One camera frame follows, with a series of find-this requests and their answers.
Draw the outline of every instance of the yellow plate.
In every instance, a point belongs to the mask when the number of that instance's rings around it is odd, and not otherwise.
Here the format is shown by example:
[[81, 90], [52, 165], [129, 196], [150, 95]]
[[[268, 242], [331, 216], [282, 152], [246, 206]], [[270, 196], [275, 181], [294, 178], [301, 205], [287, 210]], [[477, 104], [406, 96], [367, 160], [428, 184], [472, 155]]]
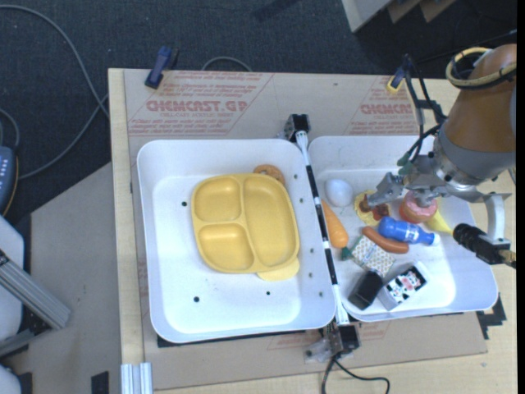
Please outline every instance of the yellow plate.
[[269, 272], [291, 265], [299, 252], [292, 203], [275, 178], [208, 178], [194, 189], [191, 214], [199, 253], [218, 271]]

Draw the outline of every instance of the black floor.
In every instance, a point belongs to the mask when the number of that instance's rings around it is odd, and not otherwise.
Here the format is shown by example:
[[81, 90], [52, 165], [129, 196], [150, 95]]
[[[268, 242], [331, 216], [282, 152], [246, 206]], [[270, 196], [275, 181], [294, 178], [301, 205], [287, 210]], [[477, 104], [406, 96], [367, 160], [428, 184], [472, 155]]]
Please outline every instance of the black floor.
[[[151, 68], [162, 45], [180, 50], [181, 70], [228, 56], [254, 71], [382, 75], [410, 53], [424, 77], [443, 78], [455, 49], [516, 42], [508, 36], [515, 28], [517, 0], [458, 0], [431, 23], [418, 8], [395, 25], [382, 11], [355, 34], [341, 0], [0, 0], [0, 109], [21, 133], [21, 179], [7, 219], [19, 221], [111, 159], [108, 120], [98, 114], [67, 155], [32, 175], [97, 106], [68, 40], [103, 98], [108, 68]], [[211, 68], [242, 70], [232, 62]], [[13, 145], [11, 123], [0, 121], [2, 143]]]

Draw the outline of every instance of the blue tube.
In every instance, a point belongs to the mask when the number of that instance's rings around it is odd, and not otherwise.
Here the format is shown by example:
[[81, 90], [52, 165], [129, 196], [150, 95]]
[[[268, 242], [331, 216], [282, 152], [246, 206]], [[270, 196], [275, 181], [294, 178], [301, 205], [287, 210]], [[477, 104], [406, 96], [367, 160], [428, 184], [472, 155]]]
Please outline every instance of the blue tube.
[[418, 225], [402, 220], [395, 220], [390, 216], [385, 216], [381, 219], [377, 231], [385, 238], [391, 238], [409, 244], [437, 245], [441, 240], [440, 236], [436, 233], [425, 232]]

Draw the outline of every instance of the sausage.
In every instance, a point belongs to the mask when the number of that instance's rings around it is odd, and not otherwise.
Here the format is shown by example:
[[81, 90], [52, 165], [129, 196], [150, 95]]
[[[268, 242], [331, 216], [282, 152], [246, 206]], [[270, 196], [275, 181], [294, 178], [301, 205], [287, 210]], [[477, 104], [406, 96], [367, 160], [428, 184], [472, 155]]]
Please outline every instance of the sausage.
[[364, 227], [362, 230], [363, 235], [365, 235], [370, 241], [374, 242], [386, 252], [394, 254], [406, 254], [409, 252], [409, 244], [406, 242], [399, 242], [392, 240], [391, 238], [385, 238], [380, 235], [373, 227]]

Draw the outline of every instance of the white tray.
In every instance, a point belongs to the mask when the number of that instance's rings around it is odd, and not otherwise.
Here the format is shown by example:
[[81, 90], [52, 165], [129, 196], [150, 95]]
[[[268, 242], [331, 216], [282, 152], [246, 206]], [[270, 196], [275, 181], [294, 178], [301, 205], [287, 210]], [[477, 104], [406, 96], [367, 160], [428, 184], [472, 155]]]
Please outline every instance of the white tray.
[[[323, 198], [324, 183], [340, 178], [351, 184], [354, 194], [375, 190], [387, 172], [397, 173], [397, 160], [410, 148], [415, 136], [323, 136], [309, 146], [310, 158], [319, 194]], [[425, 140], [422, 153], [431, 150], [431, 139]], [[402, 198], [390, 204], [390, 215], [399, 219]], [[354, 211], [333, 208], [349, 233], [351, 246], [361, 235], [364, 223]], [[475, 224], [466, 201], [456, 197], [440, 199], [440, 212], [450, 227], [460, 223]], [[361, 310], [347, 300], [354, 285], [364, 273], [352, 260], [341, 260], [340, 250], [332, 250], [337, 279], [343, 295], [343, 305], [354, 318], [365, 322], [420, 315], [452, 314], [489, 309], [497, 300], [498, 289], [491, 266], [464, 249], [453, 237], [441, 234], [436, 247], [411, 245], [407, 254], [394, 254], [396, 261], [390, 275], [403, 272], [408, 264], [420, 261], [430, 273], [429, 282], [418, 295], [390, 312], [375, 300]]]
[[[189, 202], [202, 180], [283, 171], [298, 219], [300, 269], [266, 282], [256, 274], [219, 273], [202, 260]], [[174, 343], [327, 325], [336, 310], [315, 205], [299, 149], [284, 140], [155, 140], [137, 157], [148, 264], [149, 303], [157, 334]]]

